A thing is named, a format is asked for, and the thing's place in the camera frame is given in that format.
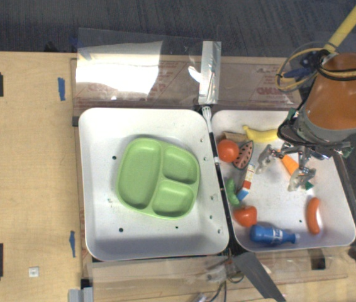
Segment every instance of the yellow banana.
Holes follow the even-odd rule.
[[[242,127],[244,131],[247,133],[247,137],[249,140],[254,142],[270,142],[277,139],[277,129],[266,130],[266,131],[257,131],[249,128],[249,126],[244,125]]]

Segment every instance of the white tray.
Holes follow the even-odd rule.
[[[79,119],[86,244],[99,260],[211,255],[229,234],[204,118],[173,109],[93,108]],[[191,212],[165,220],[126,208],[116,176],[125,147],[153,137],[183,147],[200,165],[199,192]]]
[[[217,112],[212,118],[213,132],[216,141],[224,131],[244,133],[242,126],[248,125],[256,130],[277,128],[286,118],[283,111],[232,111]],[[259,154],[268,143],[254,143],[251,162],[256,167]],[[282,140],[270,143],[281,148]],[[242,227],[233,219],[236,240],[244,248],[252,252],[277,250],[312,249],[318,247],[337,247],[350,245],[356,236],[355,223],[348,206],[346,195],[340,181],[333,159],[318,160],[312,158],[308,167],[316,168],[316,175],[311,183],[314,187],[308,191],[287,191],[290,175],[279,159],[263,174],[254,175],[250,194],[246,203],[255,206],[258,221],[274,225],[285,230],[300,234],[299,242],[294,245],[285,243],[269,247],[254,243],[249,239],[249,228]],[[236,185],[242,184],[243,171],[232,164],[221,163],[224,181],[234,178]],[[320,199],[318,222],[321,232],[314,236],[308,233],[306,226],[306,204],[312,196]]]

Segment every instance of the yellow pole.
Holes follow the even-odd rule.
[[[334,46],[339,46],[347,35],[353,30],[356,25],[356,5],[348,14],[346,19],[344,19],[343,23],[337,28],[336,32],[332,35],[329,39],[329,42],[334,44]],[[325,45],[324,47],[327,50],[332,50],[333,47],[329,44]]]

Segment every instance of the toy tomato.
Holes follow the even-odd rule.
[[[244,227],[251,227],[257,223],[257,210],[253,206],[245,206],[234,211],[234,219]]]
[[[240,148],[231,140],[224,139],[217,145],[218,157],[224,162],[233,162],[240,154]]]

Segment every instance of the blue tape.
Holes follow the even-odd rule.
[[[71,247],[71,249],[72,249],[73,258],[75,258],[75,257],[76,257],[76,251],[75,251],[75,232],[74,232],[73,230],[70,231],[69,243],[70,243],[70,247]]]
[[[65,101],[65,80],[58,77],[58,92],[61,101]]]

